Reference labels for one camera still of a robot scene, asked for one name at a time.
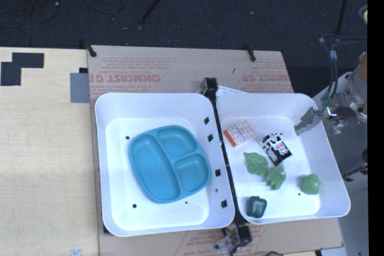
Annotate light green smooth leaf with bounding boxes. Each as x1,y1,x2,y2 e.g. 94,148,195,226
242,152,269,175

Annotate orange and white packet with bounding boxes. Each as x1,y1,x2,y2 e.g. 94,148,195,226
223,119,254,148

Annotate blue divided plate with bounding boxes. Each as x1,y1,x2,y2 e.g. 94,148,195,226
128,125,212,205

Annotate light green ribbed leaf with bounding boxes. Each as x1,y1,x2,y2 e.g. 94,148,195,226
264,166,287,191

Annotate white paper sheet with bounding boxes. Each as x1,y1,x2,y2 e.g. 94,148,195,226
216,85,250,96

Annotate white plastic tray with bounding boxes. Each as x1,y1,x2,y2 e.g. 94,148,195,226
94,92,236,238
215,92,352,225

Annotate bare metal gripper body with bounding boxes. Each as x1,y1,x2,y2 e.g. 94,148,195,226
321,89,368,130

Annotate light green pepper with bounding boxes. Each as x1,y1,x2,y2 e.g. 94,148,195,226
300,173,322,196

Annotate brown cardboard board red print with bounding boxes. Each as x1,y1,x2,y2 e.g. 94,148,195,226
86,44,344,256

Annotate dark green pepper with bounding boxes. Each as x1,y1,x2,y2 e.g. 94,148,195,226
246,195,268,218

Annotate black block with thin wires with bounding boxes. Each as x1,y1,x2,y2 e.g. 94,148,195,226
201,77,219,97
235,224,253,246

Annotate black and white cow carton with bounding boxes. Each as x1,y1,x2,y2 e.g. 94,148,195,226
259,132,293,167

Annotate thin black and white rod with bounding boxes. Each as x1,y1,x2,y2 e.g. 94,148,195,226
208,89,244,230

